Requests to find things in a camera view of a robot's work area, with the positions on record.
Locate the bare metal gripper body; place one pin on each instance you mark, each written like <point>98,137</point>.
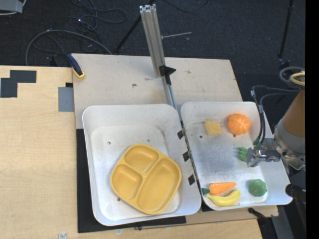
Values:
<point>286,155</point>

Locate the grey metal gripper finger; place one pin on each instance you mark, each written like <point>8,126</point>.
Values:
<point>250,157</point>
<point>258,161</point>

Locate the green broccoli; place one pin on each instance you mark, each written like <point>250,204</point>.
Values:
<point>242,154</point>

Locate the green pepper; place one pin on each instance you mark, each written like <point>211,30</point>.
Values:
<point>257,187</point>

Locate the white plastic tray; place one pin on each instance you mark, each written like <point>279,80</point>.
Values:
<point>219,155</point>
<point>109,123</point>

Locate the orange pumpkin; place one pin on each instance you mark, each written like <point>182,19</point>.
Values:
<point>238,124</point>

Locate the orange carrot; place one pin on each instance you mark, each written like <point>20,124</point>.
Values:
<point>221,187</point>

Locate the yellow cheese wedge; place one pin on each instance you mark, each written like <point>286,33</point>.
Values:
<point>213,128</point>

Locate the yellow banana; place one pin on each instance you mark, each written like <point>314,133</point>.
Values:
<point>224,200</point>

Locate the thin black and white rod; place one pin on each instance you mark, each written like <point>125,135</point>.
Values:
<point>185,138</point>

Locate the yellow divided plate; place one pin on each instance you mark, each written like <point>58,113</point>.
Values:
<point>147,178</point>

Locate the pale wood board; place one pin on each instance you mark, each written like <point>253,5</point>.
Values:
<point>119,83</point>

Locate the black cylinder on white bracket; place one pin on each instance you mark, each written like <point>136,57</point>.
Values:
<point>296,192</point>

